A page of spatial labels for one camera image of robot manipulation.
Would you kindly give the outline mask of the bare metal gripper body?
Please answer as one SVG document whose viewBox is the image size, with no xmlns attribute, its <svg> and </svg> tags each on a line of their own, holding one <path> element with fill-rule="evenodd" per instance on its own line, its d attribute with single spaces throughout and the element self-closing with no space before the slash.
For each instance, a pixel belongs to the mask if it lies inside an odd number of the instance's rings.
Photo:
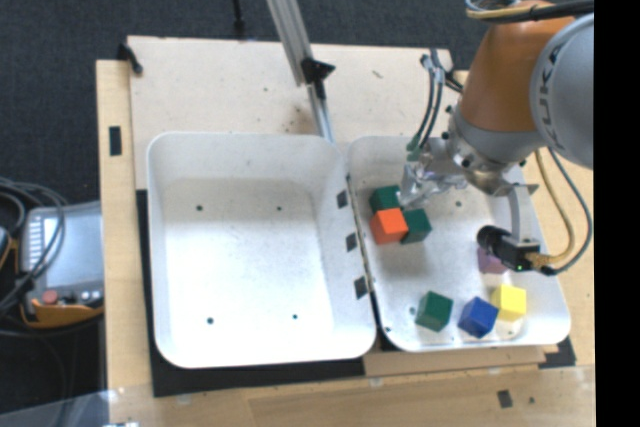
<svg viewBox="0 0 640 427">
<path fill-rule="evenodd" d="M 489 196 L 506 196 L 515 187 L 506 178 L 511 164 L 495 162 L 457 136 L 432 137 L 422 147 L 418 176 L 423 186 L 437 176 L 464 176 L 473 186 Z"/>
</svg>

